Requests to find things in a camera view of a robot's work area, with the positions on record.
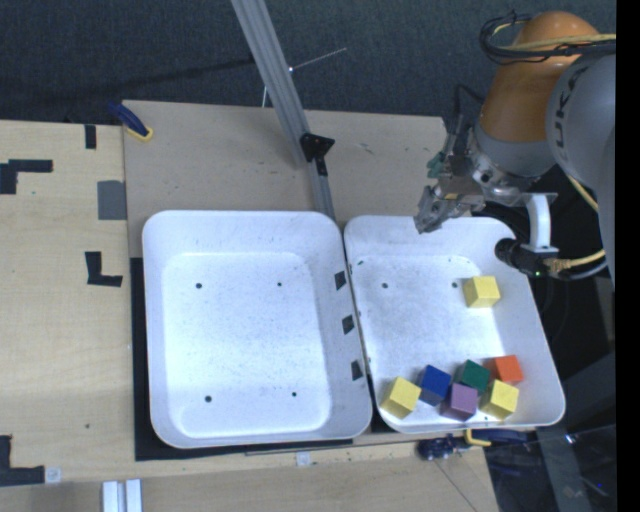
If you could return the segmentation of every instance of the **green block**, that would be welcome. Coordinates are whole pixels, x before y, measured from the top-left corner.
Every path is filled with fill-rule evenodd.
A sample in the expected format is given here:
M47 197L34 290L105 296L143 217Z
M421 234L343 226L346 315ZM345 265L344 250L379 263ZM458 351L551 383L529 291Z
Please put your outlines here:
M487 389L490 375L491 372L487 368L467 359L464 364L458 366L453 376L453 382L476 388L478 393L482 394Z

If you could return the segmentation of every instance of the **yellow block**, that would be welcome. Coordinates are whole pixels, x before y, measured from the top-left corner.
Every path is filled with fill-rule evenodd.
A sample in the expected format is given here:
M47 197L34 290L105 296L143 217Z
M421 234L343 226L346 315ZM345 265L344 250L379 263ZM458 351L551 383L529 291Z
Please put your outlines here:
M420 386L396 377L387 387L380 408L402 419L415 409L420 391Z
M500 290L494 276L474 276L464 283L462 289L470 308L489 308L500 300Z
M519 394L518 388L495 379L480 397L478 409L503 420L515 412Z

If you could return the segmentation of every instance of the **blue block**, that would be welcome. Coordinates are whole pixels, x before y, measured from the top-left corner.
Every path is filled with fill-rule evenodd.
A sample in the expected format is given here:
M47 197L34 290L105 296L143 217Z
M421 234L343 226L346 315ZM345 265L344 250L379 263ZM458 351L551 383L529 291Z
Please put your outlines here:
M418 377L417 384L422 388L420 400L429 405L438 405L447 396L451 379L451 375L447 372L430 364L427 365Z

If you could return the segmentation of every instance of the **wooden table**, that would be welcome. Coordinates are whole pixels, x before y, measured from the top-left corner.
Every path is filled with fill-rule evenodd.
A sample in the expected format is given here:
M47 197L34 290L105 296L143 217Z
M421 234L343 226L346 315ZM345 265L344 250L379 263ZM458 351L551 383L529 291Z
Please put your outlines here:
M141 117L154 127L154 137L179 145L178 139L163 139L152 124L154 115L178 106L129 105L148 114L147 119ZM270 181L282 185L298 179L304 184L305 177L291 168L285 142L279 142L273 111L215 106L179 110L204 112L203 122L216 115L245 126L233 135L239 141L233 151L244 154L244 162L253 162L245 165L244 174L251 169L249 174L259 175L263 182L273 178ZM327 162L339 223L361 213L413 213L426 184L425 164L444 139L440 119L330 112L308 116L317 133L338 141ZM241 118L256 122L242 125ZM195 147L207 146L218 162L229 163L227 128L217 123ZM433 510L497 510L481 450L425 463L416 458L414 443L407 442L411 439L400 440L395 434L365 434L348 448L313 451L312 467L304 468L296 467L295 452L135 461L129 258L137 253L138 242L127 220L98 218L97 188L98 182L123 182L125 177L133 185L141 174L129 173L128 162L134 169L142 152L155 151L162 158L167 148L152 146L153 140L145 147L123 133L120 127L97 126L97 147L87 149L82 125L0 122L0 163L54 163L52 173L19 172L16 194L0 195L0 435L13 435L12 467L44 465L58 468L62 477L56 485L0 489L0 510L44 510L38 507L56 500L64 504L60 510L75 510L69 505L71 496L77 498L76 505L85 503L80 498L85 494L91 503L99 497L100 482L133 478L144 479L145 502L157 505L151 510L170 510L167 503L182 497L193 498L194 508L180 501L181 510L199 510L198 503L207 503L207 496L214 494L227 497L219 498L218 508L207 510L226 510L223 503L230 501L224 500L237 499L240 490L247 510L294 509L308 493L314 495L313 506L305 510L338 510L351 500L358 506L347 507L350 510L384 509L386 502L376 498L381 494L390 501L415 498L415 503L424 504L424 493L433 493L429 502L438 504ZM258 142L243 146L247 136ZM265 140L276 141L268 154L260 152ZM240 177L231 172L239 165L237 159L234 162L220 172L227 173L225 179L236 190ZM202 168L191 171L202 173ZM270 209L283 204L311 209L304 186L296 187L299 195L279 196L280 202ZM127 184L129 223L136 219L139 226L160 203L143 201L132 207L136 190ZM224 209L251 194L234 198L218 188L213 197L224 199L217 203ZM177 197L169 206L183 200ZM249 201L247 209L269 207L263 203ZM202 207L197 201L192 205ZM87 284L88 251L101 252L104 274L123 276L120 287ZM278 500L289 508L277 506Z

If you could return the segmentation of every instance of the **table surface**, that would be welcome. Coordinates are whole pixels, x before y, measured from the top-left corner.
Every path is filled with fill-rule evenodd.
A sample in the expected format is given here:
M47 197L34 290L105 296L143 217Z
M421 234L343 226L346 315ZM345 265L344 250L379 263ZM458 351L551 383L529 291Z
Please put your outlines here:
M203 175L205 169L210 175L221 173L215 192L205 194L206 201L185 206L186 196L176 193L183 183L176 182L176 173L162 178L174 162L153 163L168 154L188 162L180 149L184 137L169 140L154 127L158 140L145 145L120 127L97 126L97 148L86 149L82 125L0 122L4 141L0 162L54 162L52 173L19 173L16 195L0 195L0 434L13 435L12 467L59 468L63 482L79 484L178 475L195 478L238 470L257 475L270 468L295 471L294 452L135 461L129 258L139 255L136 229L155 209L243 209L242 204L248 204L246 209L293 210L313 205L305 185L308 177L293 167L272 110L154 102L130 102L129 106L143 113L149 121L142 116L143 120L152 127L152 122L162 125L157 116L169 112L175 118L180 112L192 119L200 116L203 126L207 119L226 120L211 124L207 136L187 151L201 155L198 147L207 147L209 153L195 158L195 165L192 161L183 166L187 176L189 172ZM439 118L344 112L308 112L308 118L316 133L338 141L327 163L339 224L365 213L414 212L426 184L425 164L444 140ZM234 130L228 129L229 123L235 123ZM267 152L262 151L265 141ZM152 164L146 167L141 164L144 152L151 154ZM149 169L157 171L155 181L151 180L155 188L148 186ZM147 173L146 182L142 173ZM131 179L128 221L99 220L97 183L123 182L125 177ZM145 183L147 199L135 204L134 198L144 196ZM238 188L243 183L251 185ZM287 183L295 185L287 188ZM282 186L284 195L264 199L265 190ZM173 197L173 202L158 202L159 190L173 191L164 196ZM103 273L124 276L122 285L88 285L86 251L100 251ZM338 465L341 471L351 471L348 468L357 463L373 473L390 460L403 461L400 466L415 465L414 443L405 442L406 438L397 442L394 436L365 434L348 448L313 451L312 461L318 467ZM482 496L489 497L485 501L495 505L482 450L466 452L458 464L472 475L463 480L484 489ZM260 481L276 478L265 474L260 473ZM454 489L455 485L449 486L449 492ZM3 490L18 501L25 492ZM434 492L446 494L442 485Z

